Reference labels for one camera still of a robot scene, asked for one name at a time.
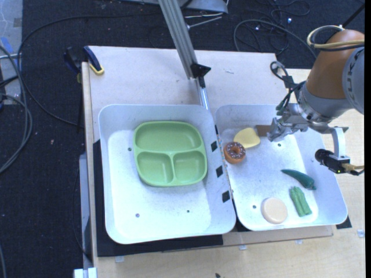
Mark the green divided plate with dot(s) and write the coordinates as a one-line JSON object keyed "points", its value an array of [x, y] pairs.
{"points": [[169, 152]]}

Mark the thin black and white rod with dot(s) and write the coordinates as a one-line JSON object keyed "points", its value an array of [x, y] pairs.
{"points": [[204, 97]]}

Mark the yellow wedge-shaped slice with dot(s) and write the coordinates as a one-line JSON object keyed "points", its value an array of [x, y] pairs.
{"points": [[246, 139]]}

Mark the green asparagus bunch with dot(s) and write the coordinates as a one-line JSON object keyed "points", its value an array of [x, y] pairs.
{"points": [[300, 203]]}

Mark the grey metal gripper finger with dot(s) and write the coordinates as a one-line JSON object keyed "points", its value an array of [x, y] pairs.
{"points": [[284, 132], [274, 129]]}

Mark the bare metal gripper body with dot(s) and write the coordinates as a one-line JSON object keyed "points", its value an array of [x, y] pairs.
{"points": [[294, 117]]}

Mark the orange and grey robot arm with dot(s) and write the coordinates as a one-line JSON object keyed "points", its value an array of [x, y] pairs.
{"points": [[327, 74]]}

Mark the white plastic tray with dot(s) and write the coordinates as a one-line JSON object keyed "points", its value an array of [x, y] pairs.
{"points": [[261, 181], [162, 207]]}

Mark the cream round biscuit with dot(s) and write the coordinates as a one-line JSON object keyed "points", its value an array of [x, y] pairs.
{"points": [[274, 210]]}

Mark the brown sprinkled doughnut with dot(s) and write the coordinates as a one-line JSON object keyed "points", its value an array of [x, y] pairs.
{"points": [[229, 156]]}

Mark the black cylinder on white bracket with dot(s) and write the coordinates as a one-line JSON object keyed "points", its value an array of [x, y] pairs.
{"points": [[329, 158]]}

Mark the green chilli pepper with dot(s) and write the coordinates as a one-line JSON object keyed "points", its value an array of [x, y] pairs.
{"points": [[300, 177]]}

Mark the pale flat board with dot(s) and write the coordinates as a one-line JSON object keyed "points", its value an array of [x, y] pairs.
{"points": [[150, 77]]}

